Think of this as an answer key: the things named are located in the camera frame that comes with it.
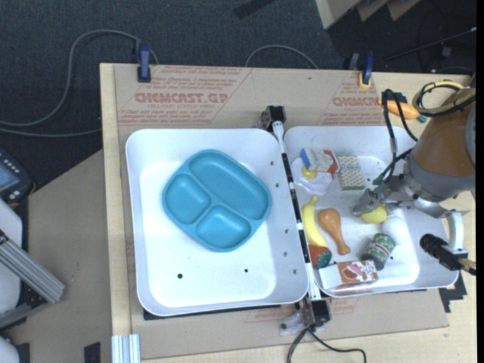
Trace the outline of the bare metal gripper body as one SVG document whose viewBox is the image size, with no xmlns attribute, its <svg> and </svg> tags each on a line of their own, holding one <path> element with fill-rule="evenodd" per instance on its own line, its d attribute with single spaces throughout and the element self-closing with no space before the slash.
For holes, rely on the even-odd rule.
<svg viewBox="0 0 484 363">
<path fill-rule="evenodd" d="M 410 175 L 393 175 L 374 189 L 380 203 L 417 209 L 433 218 L 446 218 L 453 210 L 441 205 L 443 197 L 431 194 Z"/>
</svg>

